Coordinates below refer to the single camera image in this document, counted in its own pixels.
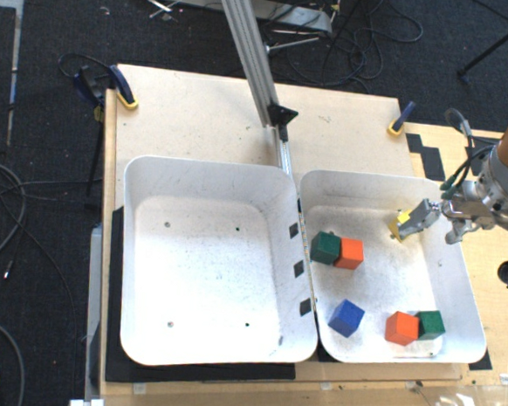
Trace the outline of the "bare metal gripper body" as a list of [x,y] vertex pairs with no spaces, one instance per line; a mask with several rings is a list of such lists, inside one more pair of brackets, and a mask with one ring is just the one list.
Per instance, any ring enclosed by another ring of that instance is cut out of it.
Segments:
[[455,176],[441,185],[441,210],[453,233],[508,231],[508,174],[485,170],[475,181],[458,182]]

